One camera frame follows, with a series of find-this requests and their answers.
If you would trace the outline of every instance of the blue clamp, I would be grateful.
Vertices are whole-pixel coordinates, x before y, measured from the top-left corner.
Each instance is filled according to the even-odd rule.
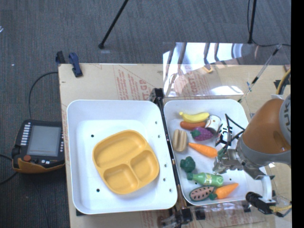
[[[80,65],[79,65],[79,59],[78,59],[78,56],[75,52],[71,52],[69,55],[68,55],[68,58],[70,59],[70,63],[73,64],[73,73],[75,75],[75,77],[79,77],[79,76],[82,76],[82,72],[81,72],[81,69],[80,69]]]

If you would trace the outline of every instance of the black cable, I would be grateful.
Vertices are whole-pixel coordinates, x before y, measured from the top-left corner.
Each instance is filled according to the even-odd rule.
[[[249,28],[249,5],[250,5],[250,0],[248,0],[248,8],[247,8],[247,29],[248,29],[248,32],[250,33],[250,28]],[[253,41],[255,44],[257,44],[258,46],[260,46],[260,47],[272,47],[272,46],[277,46],[277,45],[279,45],[279,43],[277,43],[277,44],[269,44],[269,45],[260,45],[260,44],[256,43],[253,39],[252,39],[252,41]],[[282,45],[282,46],[291,47],[291,45],[289,45],[289,44],[284,44],[284,43],[282,43],[281,45]]]
[[[32,92],[32,90],[33,90],[35,84],[36,84],[41,78],[43,78],[44,76],[49,75],[49,74],[58,74],[58,72],[57,72],[57,71],[48,72],[48,73],[45,73],[45,74],[41,75],[38,79],[36,79],[36,81],[33,83],[32,87],[30,88],[30,91],[29,91],[29,94],[28,94],[28,98],[29,98],[29,99],[28,99],[28,105],[29,105],[29,106],[28,106],[28,113],[29,113],[29,118],[30,118],[30,119],[32,119],[31,112],[30,112],[30,94],[31,94],[31,92]]]
[[[39,194],[39,191],[38,191],[38,189],[37,189],[37,187],[36,187],[34,181],[31,179],[30,174],[28,174],[27,176],[28,176],[28,178],[31,180],[31,182],[32,182],[33,185],[34,185],[35,191],[36,191],[36,193],[37,193],[37,195],[38,195],[40,204],[41,204],[41,206],[42,206],[42,208],[43,208],[43,211],[44,211],[44,216],[45,216],[45,219],[46,219],[47,228],[49,228],[47,210],[46,210],[46,208],[45,208],[44,205],[43,205],[42,198],[41,198],[41,196],[40,196],[40,194]]]
[[[5,154],[1,154],[1,153],[0,153],[0,156],[2,156],[2,157],[4,157],[4,158],[7,158],[7,159],[9,159],[9,160],[12,160],[9,156],[7,156],[7,155],[5,155]],[[9,176],[7,179],[1,181],[0,184],[6,183],[8,180],[12,179],[17,173],[18,173],[18,172],[13,173],[13,174],[12,174],[11,176]]]
[[[227,134],[228,134],[228,139],[227,139],[227,143],[223,146],[223,154],[226,153],[228,146],[231,145],[231,142],[233,140],[235,140],[236,138],[239,138],[239,136],[245,131],[245,128],[241,127],[240,125],[238,125],[235,121],[233,121],[227,114],[225,114],[226,117],[226,122],[227,122]],[[234,125],[238,126],[240,129],[242,129],[242,131],[240,131],[239,133],[237,133],[236,135],[234,135],[233,137],[231,137],[231,131],[230,131],[230,124],[229,121],[231,121]]]

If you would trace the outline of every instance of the toy carrot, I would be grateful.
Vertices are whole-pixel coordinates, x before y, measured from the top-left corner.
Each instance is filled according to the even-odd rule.
[[[187,130],[193,130],[195,127],[205,127],[206,122],[199,122],[199,123],[188,123],[186,121],[180,122],[180,127]]]
[[[188,145],[189,147],[195,149],[196,151],[207,157],[215,158],[218,155],[218,151],[211,146],[199,144],[199,143],[193,143],[193,142],[188,143]]]
[[[238,186],[238,183],[232,183],[232,184],[228,184],[228,185],[222,186],[220,188],[217,188],[215,191],[213,191],[213,193],[211,193],[209,195],[209,198],[211,200],[214,200],[216,198],[218,198],[218,199],[224,199],[230,193],[232,193],[232,191],[235,188],[237,188],[237,186]]]

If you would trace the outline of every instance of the toy banana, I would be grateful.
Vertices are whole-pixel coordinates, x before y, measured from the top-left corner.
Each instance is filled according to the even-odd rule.
[[[183,120],[188,123],[203,122],[209,117],[208,112],[201,112],[201,113],[197,113],[197,114],[186,114],[186,113],[180,112],[180,115],[182,116]]]

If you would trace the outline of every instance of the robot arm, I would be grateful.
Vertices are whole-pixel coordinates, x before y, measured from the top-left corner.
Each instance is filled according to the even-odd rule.
[[[243,170],[253,179],[262,181],[263,196],[249,192],[246,200],[265,214],[273,213],[269,207],[276,203],[272,200],[270,182],[274,176],[267,176],[259,168],[272,162],[291,167],[290,99],[289,95],[285,100],[276,98],[267,101],[252,117],[235,149],[223,147],[214,162],[214,173]]]

